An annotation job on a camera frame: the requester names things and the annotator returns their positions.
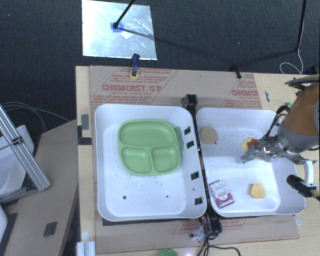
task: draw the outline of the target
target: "silver square plate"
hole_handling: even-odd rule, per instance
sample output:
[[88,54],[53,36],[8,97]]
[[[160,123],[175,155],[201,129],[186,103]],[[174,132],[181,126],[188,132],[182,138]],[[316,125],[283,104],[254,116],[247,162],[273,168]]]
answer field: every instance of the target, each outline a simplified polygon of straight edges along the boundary
[[82,0],[83,55],[131,59],[139,54],[142,60],[157,60],[150,7],[132,5],[119,24],[128,5],[124,3]]

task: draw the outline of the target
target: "green plate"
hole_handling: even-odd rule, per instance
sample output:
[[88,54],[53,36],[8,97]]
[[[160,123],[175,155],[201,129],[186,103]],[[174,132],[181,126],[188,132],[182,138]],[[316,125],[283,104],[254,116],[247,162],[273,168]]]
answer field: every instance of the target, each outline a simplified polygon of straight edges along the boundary
[[168,174],[180,165],[180,129],[166,121],[127,121],[119,128],[117,141],[121,163],[133,175]]

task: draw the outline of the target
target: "black carpet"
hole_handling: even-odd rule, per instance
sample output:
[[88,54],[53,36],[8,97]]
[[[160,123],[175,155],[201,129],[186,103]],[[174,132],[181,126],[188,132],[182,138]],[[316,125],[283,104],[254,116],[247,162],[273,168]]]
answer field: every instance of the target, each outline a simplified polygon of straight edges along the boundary
[[[129,0],[109,1],[129,3]],[[295,51],[302,0],[137,0],[149,5],[157,61],[141,67],[280,73]],[[306,5],[301,57],[305,68],[319,65],[320,1]],[[65,118],[76,118],[75,66],[128,66],[127,59],[82,56],[80,0],[0,1],[0,103],[23,102]],[[290,66],[286,73],[296,74]],[[26,124],[35,139],[41,132],[30,111],[9,113]],[[64,123],[43,114],[47,129]]]

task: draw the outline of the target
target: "cardboard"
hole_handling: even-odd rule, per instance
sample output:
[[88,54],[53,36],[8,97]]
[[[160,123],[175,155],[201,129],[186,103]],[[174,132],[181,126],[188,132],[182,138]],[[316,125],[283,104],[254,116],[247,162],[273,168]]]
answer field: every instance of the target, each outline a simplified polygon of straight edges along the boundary
[[[95,242],[97,254],[200,246],[190,232],[198,219],[107,223],[97,210],[97,172],[94,113],[105,103],[179,106],[186,94],[196,94],[197,109],[261,109],[252,73],[140,68],[139,78],[129,78],[127,67],[92,66],[90,76]],[[234,244],[297,239],[291,215],[230,218],[221,220],[223,232],[212,244]]]

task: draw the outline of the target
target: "black pole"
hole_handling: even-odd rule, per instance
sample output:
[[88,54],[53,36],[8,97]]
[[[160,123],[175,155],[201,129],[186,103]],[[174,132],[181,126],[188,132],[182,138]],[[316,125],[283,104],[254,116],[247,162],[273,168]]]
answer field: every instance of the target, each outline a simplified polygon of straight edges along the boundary
[[297,42],[297,44],[296,44],[296,49],[297,49],[297,50],[300,48],[302,31],[303,31],[303,29],[304,29],[306,5],[307,5],[307,0],[303,0],[302,10],[301,10],[301,18],[300,18],[299,36],[298,36],[298,42]]
[[116,30],[119,26],[120,21],[123,19],[123,17],[126,15],[126,13],[129,11],[130,7],[134,4],[136,0],[131,0],[131,2],[129,3],[129,5],[125,8],[124,12],[121,14],[120,18],[113,23],[113,28]]

